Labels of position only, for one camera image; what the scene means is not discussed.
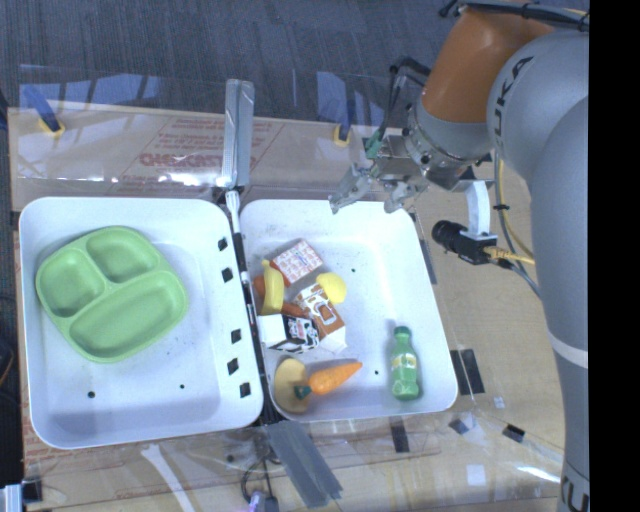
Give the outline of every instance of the green divided plate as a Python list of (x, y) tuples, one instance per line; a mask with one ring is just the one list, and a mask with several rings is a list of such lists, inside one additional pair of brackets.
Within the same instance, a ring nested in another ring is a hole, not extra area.
[(47, 257), (36, 273), (45, 311), (83, 356), (108, 363), (158, 341), (188, 309), (171, 264), (139, 231), (111, 226)]

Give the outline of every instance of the white robotic arm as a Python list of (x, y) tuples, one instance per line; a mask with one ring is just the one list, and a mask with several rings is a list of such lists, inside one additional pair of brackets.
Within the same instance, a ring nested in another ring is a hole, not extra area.
[[(435, 184), (465, 191), (471, 206), (483, 193), (465, 171), (492, 150), (526, 181), (539, 296), (565, 412), (559, 512), (590, 510), (588, 81), (588, 14), (467, 2), (402, 135), (381, 127), (365, 146), (372, 166), (352, 167), (329, 198), (337, 213), (378, 181), (390, 190), (385, 210), (392, 212)], [(485, 263), (484, 249), (496, 244), (471, 222), (466, 229), (444, 221), (432, 235), (474, 264)]]

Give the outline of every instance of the toy bottle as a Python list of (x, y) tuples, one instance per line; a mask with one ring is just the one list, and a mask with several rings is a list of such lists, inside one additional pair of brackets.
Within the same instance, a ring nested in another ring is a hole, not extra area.
[(411, 331), (399, 326), (393, 330), (395, 346), (391, 352), (391, 393), (398, 400), (413, 400), (418, 397), (418, 358), (411, 345)]

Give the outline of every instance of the bottle label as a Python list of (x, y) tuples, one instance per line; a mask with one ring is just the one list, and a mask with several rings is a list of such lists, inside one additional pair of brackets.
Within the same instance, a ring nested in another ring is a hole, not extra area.
[(398, 368), (417, 368), (418, 359), (413, 354), (400, 354), (391, 360), (391, 370), (397, 370)]

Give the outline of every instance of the white tray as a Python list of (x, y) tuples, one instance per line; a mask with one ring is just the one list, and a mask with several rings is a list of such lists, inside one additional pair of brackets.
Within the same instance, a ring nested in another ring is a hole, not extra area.
[[(182, 278), (190, 306), (150, 347), (118, 363), (94, 363), (46, 315), (35, 275), (56, 249), (111, 225), (150, 239)], [(110, 445), (239, 428), (258, 417), (264, 397), (220, 208), (196, 199), (48, 197), (26, 206), (19, 230), (31, 421), (43, 441), (64, 449)], [(226, 268), (234, 276), (228, 282)]]
[[(382, 203), (359, 202), (334, 215), (328, 201), (258, 200), (242, 210), (240, 225), (251, 278), (262, 273), (265, 255), (303, 238), (347, 284), (347, 298), (336, 308), (346, 324), (348, 348), (338, 357), (358, 359), (363, 367), (331, 394), (312, 396), (304, 414), (279, 409), (283, 416), (373, 418), (443, 411), (453, 404), (458, 383), (415, 226), (405, 210), (387, 214)], [(421, 395), (407, 402), (390, 391), (397, 325), (411, 329), (420, 366)], [(271, 383), (276, 367), (289, 356), (263, 352)], [(316, 349), (296, 357), (318, 364), (336, 356)]]

